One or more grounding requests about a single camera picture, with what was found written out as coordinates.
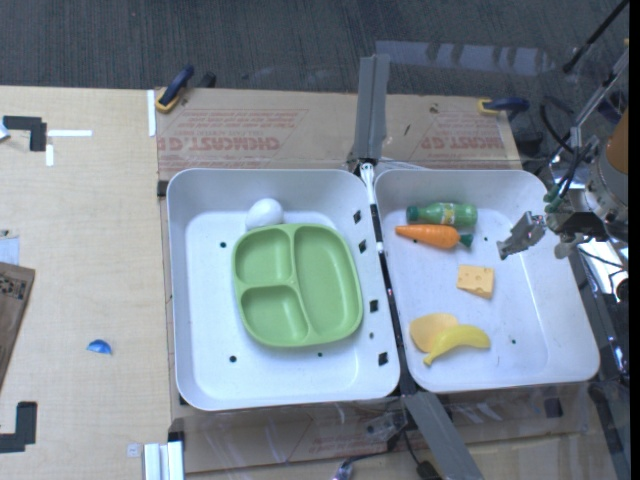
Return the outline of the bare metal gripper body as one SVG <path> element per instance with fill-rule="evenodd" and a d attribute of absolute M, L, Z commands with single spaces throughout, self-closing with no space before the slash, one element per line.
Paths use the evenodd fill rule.
<path fill-rule="evenodd" d="M 545 206 L 546 223 L 564 241 L 578 235 L 597 241 L 628 241 L 628 212 L 616 198 L 587 189 L 569 189 Z"/>

